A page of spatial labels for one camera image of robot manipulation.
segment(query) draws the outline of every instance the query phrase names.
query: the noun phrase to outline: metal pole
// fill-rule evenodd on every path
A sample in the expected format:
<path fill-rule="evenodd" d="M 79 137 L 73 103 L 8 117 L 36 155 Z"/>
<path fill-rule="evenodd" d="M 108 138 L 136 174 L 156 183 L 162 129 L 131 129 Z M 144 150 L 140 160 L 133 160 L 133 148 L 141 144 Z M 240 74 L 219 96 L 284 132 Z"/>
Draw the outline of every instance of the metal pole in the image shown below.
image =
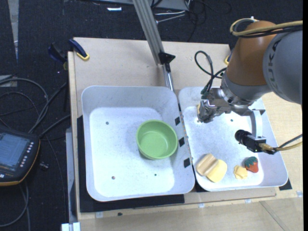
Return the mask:
<path fill-rule="evenodd" d="M 139 17 L 141 26 L 143 28 L 145 37 L 150 46 L 152 55 L 154 57 L 156 65 L 161 65 L 164 72 L 165 83 L 168 88 L 174 91 L 173 88 L 173 80 L 171 72 L 166 70 L 165 64 L 162 64 L 158 54 L 160 52 L 165 52 L 164 47 L 159 36 L 159 32 L 157 29 L 157 24 L 154 19 L 151 7 L 149 5 L 148 0 L 133 0 L 137 15 Z"/>

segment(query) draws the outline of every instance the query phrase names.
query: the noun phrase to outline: green bowl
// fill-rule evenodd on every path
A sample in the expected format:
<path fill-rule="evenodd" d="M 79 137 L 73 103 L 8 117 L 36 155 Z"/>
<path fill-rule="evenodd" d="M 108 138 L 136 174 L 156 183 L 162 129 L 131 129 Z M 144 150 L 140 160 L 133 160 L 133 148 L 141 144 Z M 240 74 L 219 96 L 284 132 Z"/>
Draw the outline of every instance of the green bowl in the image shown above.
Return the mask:
<path fill-rule="evenodd" d="M 136 138 L 141 154 L 152 160 L 169 157 L 178 147 L 174 129 L 160 120 L 143 122 L 137 130 Z"/>

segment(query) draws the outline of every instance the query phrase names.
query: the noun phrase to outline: toy strawberry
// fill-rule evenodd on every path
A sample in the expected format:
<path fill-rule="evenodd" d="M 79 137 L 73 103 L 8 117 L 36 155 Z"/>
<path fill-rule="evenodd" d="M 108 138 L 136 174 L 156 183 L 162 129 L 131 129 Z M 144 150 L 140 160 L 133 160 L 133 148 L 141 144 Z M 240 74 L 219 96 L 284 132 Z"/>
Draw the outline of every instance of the toy strawberry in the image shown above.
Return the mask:
<path fill-rule="evenodd" d="M 258 168 L 258 159 L 255 156 L 247 158 L 244 162 L 245 168 L 251 172 L 257 173 Z"/>

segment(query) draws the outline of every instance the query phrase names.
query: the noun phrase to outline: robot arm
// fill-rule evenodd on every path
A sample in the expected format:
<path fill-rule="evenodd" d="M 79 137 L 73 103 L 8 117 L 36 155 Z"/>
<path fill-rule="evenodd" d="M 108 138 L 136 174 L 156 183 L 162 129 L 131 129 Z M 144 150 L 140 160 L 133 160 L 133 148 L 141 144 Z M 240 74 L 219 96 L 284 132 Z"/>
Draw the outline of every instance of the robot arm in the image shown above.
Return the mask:
<path fill-rule="evenodd" d="M 252 132 L 239 131 L 235 138 L 249 150 L 259 152 L 262 151 L 259 145 L 266 141 L 262 136 L 261 121 L 264 110 L 249 107 L 271 91 L 302 105 L 303 31 L 302 22 L 282 29 L 271 22 L 244 19 L 247 20 L 252 23 L 243 31 L 247 32 L 246 37 L 238 39 L 221 86 L 203 94 L 198 118 L 208 123 L 223 113 L 250 116 Z"/>

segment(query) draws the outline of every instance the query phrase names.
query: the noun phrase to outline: dark floor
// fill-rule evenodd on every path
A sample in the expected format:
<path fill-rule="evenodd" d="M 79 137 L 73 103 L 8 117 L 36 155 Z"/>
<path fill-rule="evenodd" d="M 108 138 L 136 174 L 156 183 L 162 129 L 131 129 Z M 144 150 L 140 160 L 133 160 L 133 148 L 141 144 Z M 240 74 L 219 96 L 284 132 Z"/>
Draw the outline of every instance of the dark floor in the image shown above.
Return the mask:
<path fill-rule="evenodd" d="M 18 22 L 18 30 L 13 30 L 18 33 L 16 37 L 9 27 L 12 24 L 9 2 L 0 0 L 0 76 L 16 74 L 35 81 L 49 97 L 67 81 L 67 71 L 62 64 L 48 55 L 51 43 L 56 42 L 66 52 L 70 49 L 67 41 L 72 37 L 145 40 L 131 5 L 88 0 L 18 0 L 18 3 L 19 17 L 14 21 Z M 122 11 L 119 12 L 107 10 L 120 6 Z M 238 19 L 254 16 L 279 24 L 303 18 L 303 0 L 194 0 L 190 8 L 190 13 L 158 24 L 162 40 L 222 43 L 232 49 L 237 39 L 230 35 L 229 27 Z M 153 12 L 165 13 L 166 9 L 154 8 Z M 166 17 L 170 16 L 155 16 L 156 20 Z M 0 87 L 1 125 L 28 132 L 45 101 L 45 94 L 33 83 L 18 81 L 17 87 Z M 64 88 L 33 133 L 41 134 L 68 114 L 69 100 Z M 68 222 L 65 131 L 69 126 L 68 119 L 42 137 L 39 158 L 26 178 L 32 231 L 58 231 L 62 223 Z M 14 224 L 1 227 L 16 219 L 24 206 L 18 186 L 0 188 L 1 231 L 27 230 L 26 213 Z"/>

